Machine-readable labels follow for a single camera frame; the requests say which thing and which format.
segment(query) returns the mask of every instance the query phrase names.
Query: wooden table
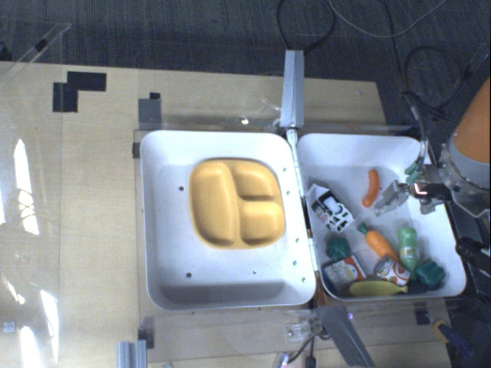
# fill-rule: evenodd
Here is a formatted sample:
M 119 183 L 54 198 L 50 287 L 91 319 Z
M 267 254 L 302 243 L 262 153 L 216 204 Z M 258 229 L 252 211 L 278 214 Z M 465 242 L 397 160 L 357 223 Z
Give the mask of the wooden table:
M 78 113 L 59 116 L 51 111 L 53 82 L 65 81 L 68 71 L 106 73 L 107 89 L 105 92 L 79 91 Z M 140 305 L 144 304 L 139 295 L 141 260 L 137 255 L 135 171 L 131 151 L 133 132 L 138 128 L 138 99 L 148 98 L 150 92 L 160 93 L 163 111 L 169 115 L 200 116 L 212 110 L 213 116 L 240 116 L 261 108 L 277 107 L 281 103 L 282 79 L 33 64 L 5 90 L 2 107 L 11 104 L 14 108 L 20 97 L 24 108 L 33 108 L 31 119 L 38 121 L 35 129 L 24 130 L 26 147 L 37 146 L 49 152 L 49 143 L 60 140 L 61 201 L 53 199 L 48 203 L 54 208 L 61 206 L 59 247 L 55 240 L 47 241 L 46 245 L 25 247 L 33 258 L 54 254 L 59 260 L 51 263 L 53 271 L 50 273 L 59 270 L 58 296 L 55 296 L 60 325 L 59 366 L 116 366 L 117 343 L 136 340 Z M 313 120 L 385 123 L 373 83 L 307 79 L 305 107 Z M 51 122 L 51 127 L 59 127 L 59 132 L 43 131 L 43 124 L 50 119 L 58 119 Z M 33 164 L 30 168 L 35 171 L 37 166 Z M 35 172 L 31 174 L 36 205 L 49 198 L 42 192 L 38 194 L 36 185 L 56 191 L 60 182 L 51 181 L 49 176 L 41 181 Z M 47 265 L 46 261 L 38 263 Z M 431 304 L 429 311 L 433 320 L 448 319 L 441 301 Z M 366 342 L 367 349 L 377 366 L 450 366 L 446 347 L 429 326 L 417 326 L 412 313 L 405 318 L 398 315 L 399 311 L 391 310 L 385 316 L 378 316 L 384 317 L 384 323 L 377 323 L 361 312 L 363 324 L 359 331 L 362 339 L 371 340 Z M 248 349 L 247 339 L 243 340 L 242 349 L 236 347 L 237 356 L 220 356 L 217 344 L 223 342 L 223 336 L 208 337 L 209 329 L 199 326 L 193 330 L 201 332 L 201 339 L 211 345 L 209 350 L 215 357 L 174 360 L 176 368 L 272 366 L 275 353 L 240 356 Z M 385 341 L 387 335 L 392 339 L 390 343 Z M 273 343 L 277 342 L 274 337 L 283 339 L 285 335 L 273 334 Z M 0 350 L 12 350 L 0 356 L 2 366 L 21 366 L 21 355 L 14 351 L 16 348 L 8 349 L 13 343 L 13 338 L 7 334 L 0 337 Z M 176 356 L 193 355 L 185 347 L 179 350 L 179 344 L 174 343 L 173 347 L 177 348 L 173 351 Z M 203 344 L 196 348 L 206 350 Z M 344 366 L 331 341 L 317 342 L 316 348 L 318 367 Z M 164 362 L 150 366 L 161 367 Z M 302 364 L 299 359 L 292 366 Z

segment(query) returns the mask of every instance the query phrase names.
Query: green pepper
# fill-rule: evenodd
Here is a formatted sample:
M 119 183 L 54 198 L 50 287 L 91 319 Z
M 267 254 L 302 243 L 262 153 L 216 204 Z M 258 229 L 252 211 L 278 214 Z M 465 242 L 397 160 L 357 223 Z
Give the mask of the green pepper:
M 428 261 L 416 267 L 414 273 L 421 284 L 425 285 L 431 291 L 434 291 L 445 278 L 445 271 L 434 261 Z
M 340 261 L 350 255 L 351 247 L 346 238 L 333 237 L 328 241 L 328 247 L 325 253 L 333 261 Z

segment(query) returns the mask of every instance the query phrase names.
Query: gray floor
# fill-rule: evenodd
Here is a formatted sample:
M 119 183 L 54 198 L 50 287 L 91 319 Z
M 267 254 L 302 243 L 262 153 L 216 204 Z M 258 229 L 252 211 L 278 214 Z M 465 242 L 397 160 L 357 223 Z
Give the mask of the gray floor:
M 284 47 L 276 24 L 279 0 L 0 0 L 0 41 L 14 57 L 45 26 L 69 22 L 64 62 L 240 74 L 281 74 Z M 441 0 L 384 0 L 400 31 Z M 334 0 L 361 27 L 390 32 L 376 0 Z M 489 50 L 491 0 L 449 0 L 411 31 L 392 40 L 372 38 L 336 20 L 330 37 L 306 56 L 308 77 L 377 82 L 388 123 L 414 123 L 400 98 L 399 64 L 416 47 L 432 45 L 452 55 L 460 70 L 481 45 Z M 303 48 L 330 26 L 329 10 L 315 0 L 290 0 L 282 12 L 287 38 Z M 44 59 L 56 60 L 49 54 Z M 457 78 L 449 58 L 427 52 L 410 66 L 411 89 L 432 105 L 445 99 Z M 489 58 L 447 109 L 458 119 L 489 76 Z M 424 119 L 438 148 L 454 123 Z

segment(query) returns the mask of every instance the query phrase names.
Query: can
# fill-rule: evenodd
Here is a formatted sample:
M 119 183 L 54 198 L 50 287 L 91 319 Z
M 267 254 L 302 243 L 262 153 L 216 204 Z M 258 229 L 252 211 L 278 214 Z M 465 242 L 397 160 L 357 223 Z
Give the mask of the can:
M 408 270 L 389 256 L 384 256 L 377 264 L 377 267 L 375 267 L 375 274 L 385 281 L 400 286 L 407 284 L 411 276 L 411 273 Z

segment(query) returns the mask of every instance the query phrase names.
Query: sausage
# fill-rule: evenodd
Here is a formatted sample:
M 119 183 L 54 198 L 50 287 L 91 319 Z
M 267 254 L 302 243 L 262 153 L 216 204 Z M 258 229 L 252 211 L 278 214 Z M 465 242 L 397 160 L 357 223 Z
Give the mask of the sausage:
M 370 207 L 371 205 L 373 205 L 378 197 L 378 192 L 381 187 L 381 181 L 377 170 L 371 169 L 370 172 L 368 172 L 368 181 L 370 184 L 368 187 L 368 193 L 361 201 L 361 204 L 365 207 Z

